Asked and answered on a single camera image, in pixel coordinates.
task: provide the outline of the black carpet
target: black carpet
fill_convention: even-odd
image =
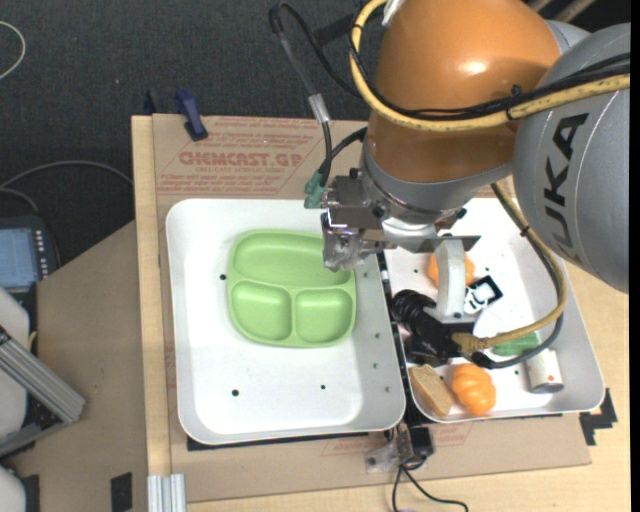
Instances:
[[[189,89],[203,114],[311,117],[267,12],[273,0],[0,0],[0,20],[27,41],[22,64],[0,80],[0,184],[61,160],[91,160],[131,176],[130,119],[143,114],[152,88],[159,108],[175,112],[173,94]],[[352,13],[357,0],[291,2],[313,29]],[[551,17],[567,1],[553,2]],[[600,0],[573,24],[590,31],[630,21],[630,0]],[[324,73],[294,25],[294,42],[336,119],[366,119],[362,102]],[[376,40],[376,29],[371,39]],[[373,66],[376,45],[369,45]],[[15,61],[17,36],[0,26],[0,74]],[[345,39],[327,47],[348,76]],[[117,176],[90,167],[61,167],[14,186],[40,207],[63,263],[134,217],[133,193]],[[0,216],[30,212],[0,194]]]

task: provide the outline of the green plate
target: green plate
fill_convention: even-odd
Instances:
[[[247,338],[288,347],[334,345],[355,322],[353,271],[324,267],[321,236],[283,230],[244,233],[233,245],[227,300]]]

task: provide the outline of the blue clamp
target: blue clamp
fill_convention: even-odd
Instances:
[[[184,124],[184,127],[187,129],[191,139],[194,142],[206,139],[209,136],[209,132],[207,132],[207,129],[202,124],[196,99],[193,94],[186,89],[178,89],[175,99],[178,112],[187,116],[187,122]]]

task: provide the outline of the white cable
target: white cable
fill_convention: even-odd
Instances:
[[[15,61],[9,69],[7,69],[5,72],[0,74],[0,80],[2,80],[3,78],[9,76],[9,74],[11,74],[24,60],[24,56],[27,53],[27,42],[25,41],[24,36],[22,35],[22,32],[20,32],[16,27],[11,25],[10,23],[0,20],[0,25],[5,26],[10,30],[13,30],[17,34],[17,36],[20,38],[20,43],[22,44],[22,51],[20,52],[20,57],[18,57],[18,60]]]

